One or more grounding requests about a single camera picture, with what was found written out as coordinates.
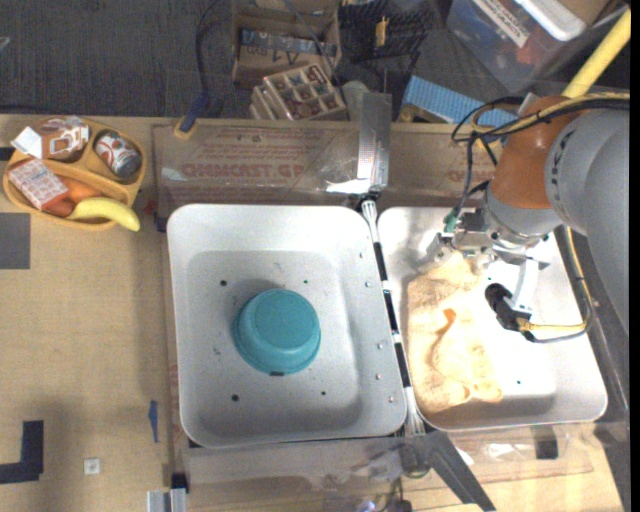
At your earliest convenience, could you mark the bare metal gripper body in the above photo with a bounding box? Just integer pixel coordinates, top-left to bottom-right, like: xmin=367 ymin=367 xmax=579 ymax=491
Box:
xmin=449 ymin=207 xmax=504 ymax=258

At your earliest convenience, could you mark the yellow cloth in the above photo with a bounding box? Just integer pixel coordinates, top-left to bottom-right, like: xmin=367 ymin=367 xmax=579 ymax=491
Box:
xmin=405 ymin=253 xmax=504 ymax=415

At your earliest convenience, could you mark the white plastic tray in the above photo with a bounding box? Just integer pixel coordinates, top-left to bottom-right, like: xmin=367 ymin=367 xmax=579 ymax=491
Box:
xmin=165 ymin=203 xmax=409 ymax=449
xmin=376 ymin=205 xmax=610 ymax=433

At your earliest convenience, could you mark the teal bowl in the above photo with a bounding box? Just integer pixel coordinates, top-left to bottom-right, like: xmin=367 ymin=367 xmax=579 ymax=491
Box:
xmin=231 ymin=287 xmax=323 ymax=377

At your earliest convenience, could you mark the yellow banana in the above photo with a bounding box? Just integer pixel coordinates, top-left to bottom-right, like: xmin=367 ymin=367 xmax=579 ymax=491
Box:
xmin=66 ymin=196 xmax=142 ymax=233

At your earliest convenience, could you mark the red and white can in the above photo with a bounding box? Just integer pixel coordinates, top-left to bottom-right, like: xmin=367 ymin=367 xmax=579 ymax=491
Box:
xmin=93 ymin=130 xmax=143 ymax=178

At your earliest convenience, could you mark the yellow divided plate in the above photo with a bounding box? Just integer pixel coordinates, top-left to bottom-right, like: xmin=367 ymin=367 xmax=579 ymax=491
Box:
xmin=2 ymin=115 xmax=148 ymax=232

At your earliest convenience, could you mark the orange carrot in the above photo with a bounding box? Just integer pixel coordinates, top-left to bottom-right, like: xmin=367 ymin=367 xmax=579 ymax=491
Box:
xmin=43 ymin=178 xmax=103 ymax=218

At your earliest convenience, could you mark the brown and white carton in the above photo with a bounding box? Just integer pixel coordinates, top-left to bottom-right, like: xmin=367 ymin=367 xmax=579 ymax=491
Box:
xmin=9 ymin=116 xmax=91 ymax=162

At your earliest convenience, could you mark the pink and white packet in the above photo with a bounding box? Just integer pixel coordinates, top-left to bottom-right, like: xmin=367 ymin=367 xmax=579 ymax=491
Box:
xmin=6 ymin=158 xmax=70 ymax=212

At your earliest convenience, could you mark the black cylinder on white bracket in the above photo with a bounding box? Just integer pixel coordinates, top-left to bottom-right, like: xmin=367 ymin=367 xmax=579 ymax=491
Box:
xmin=483 ymin=252 xmax=552 ymax=332

